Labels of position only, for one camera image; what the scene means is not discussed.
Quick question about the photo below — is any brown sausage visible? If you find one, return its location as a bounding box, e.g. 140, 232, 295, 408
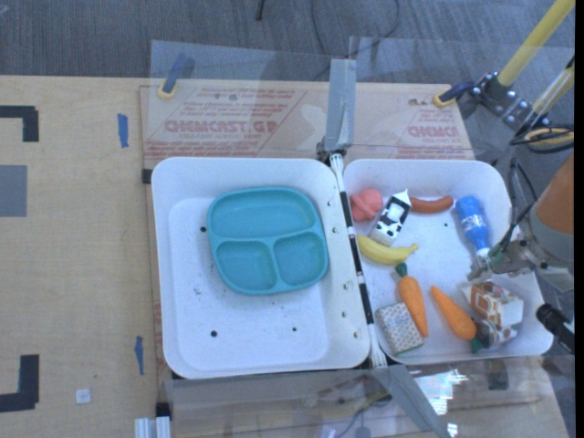
408, 194, 455, 215

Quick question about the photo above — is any orange and white carton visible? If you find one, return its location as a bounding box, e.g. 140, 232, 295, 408
459, 280, 526, 350

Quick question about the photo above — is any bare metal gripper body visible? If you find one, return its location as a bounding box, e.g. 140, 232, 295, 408
489, 238, 550, 276

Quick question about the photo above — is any pink doughnut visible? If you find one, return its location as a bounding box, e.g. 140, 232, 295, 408
349, 188, 385, 224

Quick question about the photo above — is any brown cardboard board, red print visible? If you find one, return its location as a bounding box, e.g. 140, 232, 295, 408
139, 83, 478, 385

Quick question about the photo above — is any black cylinder on white bracket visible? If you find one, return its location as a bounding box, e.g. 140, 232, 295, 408
535, 302, 575, 356

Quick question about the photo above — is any yellow banana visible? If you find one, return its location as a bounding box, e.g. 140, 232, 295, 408
356, 233, 421, 266

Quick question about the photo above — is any white plastic tray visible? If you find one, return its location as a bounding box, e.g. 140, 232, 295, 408
150, 155, 372, 381
342, 158, 555, 367

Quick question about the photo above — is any black and white milk carton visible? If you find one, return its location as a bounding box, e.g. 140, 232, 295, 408
367, 189, 413, 248

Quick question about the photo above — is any orange carrot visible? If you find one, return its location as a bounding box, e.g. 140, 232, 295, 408
429, 285, 485, 355
393, 262, 431, 339

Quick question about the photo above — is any thin black and white rod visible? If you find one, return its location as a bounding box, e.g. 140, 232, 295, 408
328, 152, 389, 370

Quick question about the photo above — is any blue divided plate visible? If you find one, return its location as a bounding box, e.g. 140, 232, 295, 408
205, 185, 331, 297

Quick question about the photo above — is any blue plastic bottle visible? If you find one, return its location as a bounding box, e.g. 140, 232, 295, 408
454, 194, 493, 258

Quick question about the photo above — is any beige patterned packet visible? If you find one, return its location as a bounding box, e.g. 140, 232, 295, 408
373, 301, 425, 357

